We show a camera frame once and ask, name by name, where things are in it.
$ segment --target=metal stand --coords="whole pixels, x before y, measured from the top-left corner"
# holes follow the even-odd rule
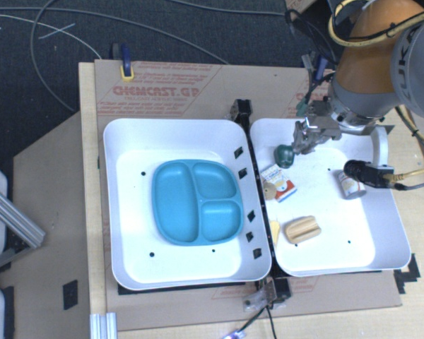
[[[45,232],[22,214],[5,196],[0,193],[0,220],[25,242],[23,249],[10,248],[0,254],[0,267],[21,256],[25,252],[41,247]]]

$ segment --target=wooden edge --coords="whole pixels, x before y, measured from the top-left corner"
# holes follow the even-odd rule
[[[105,315],[107,312],[107,300],[102,238],[102,208],[100,205],[100,174],[98,169],[99,147],[94,63],[80,63],[78,65],[78,74],[83,144],[90,313]]]

